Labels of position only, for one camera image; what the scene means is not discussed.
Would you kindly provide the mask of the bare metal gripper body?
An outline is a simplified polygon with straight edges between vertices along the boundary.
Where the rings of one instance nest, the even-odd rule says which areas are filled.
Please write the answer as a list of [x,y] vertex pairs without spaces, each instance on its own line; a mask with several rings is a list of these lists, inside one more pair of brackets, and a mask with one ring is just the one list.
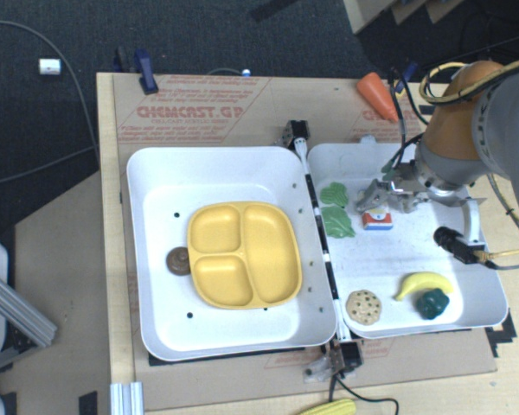
[[428,201],[447,207],[461,206],[468,199],[465,186],[449,183],[436,175],[424,162],[401,163],[385,175],[385,181],[392,183],[392,194],[423,192]]

